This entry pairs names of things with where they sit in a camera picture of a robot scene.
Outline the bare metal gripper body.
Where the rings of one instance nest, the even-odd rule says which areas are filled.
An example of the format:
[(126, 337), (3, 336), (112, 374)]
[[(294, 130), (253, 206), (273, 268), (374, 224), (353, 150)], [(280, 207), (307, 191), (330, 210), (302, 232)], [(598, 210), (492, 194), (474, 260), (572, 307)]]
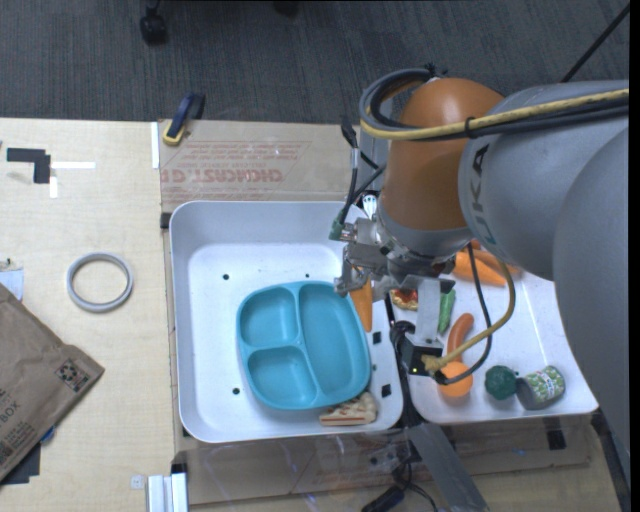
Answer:
[(423, 283), (438, 284), (452, 268), (451, 229), (415, 229), (389, 217), (360, 217), (345, 226), (342, 238), (343, 264), (366, 269), (371, 286), (374, 275), (390, 275), (399, 289), (418, 289)]

